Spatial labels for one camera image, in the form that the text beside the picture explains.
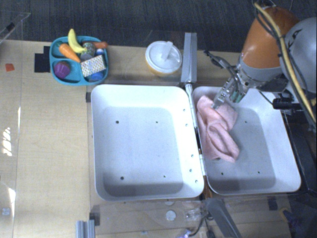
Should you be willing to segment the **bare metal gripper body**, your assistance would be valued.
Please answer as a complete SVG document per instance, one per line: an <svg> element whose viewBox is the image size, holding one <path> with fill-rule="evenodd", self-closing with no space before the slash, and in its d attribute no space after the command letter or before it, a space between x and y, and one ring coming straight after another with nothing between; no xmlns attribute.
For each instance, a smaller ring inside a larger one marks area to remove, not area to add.
<svg viewBox="0 0 317 238"><path fill-rule="evenodd" d="M221 87L214 98L215 104L224 104L226 100L239 103L249 90L249 81L242 69L234 69L231 77Z"/></svg>

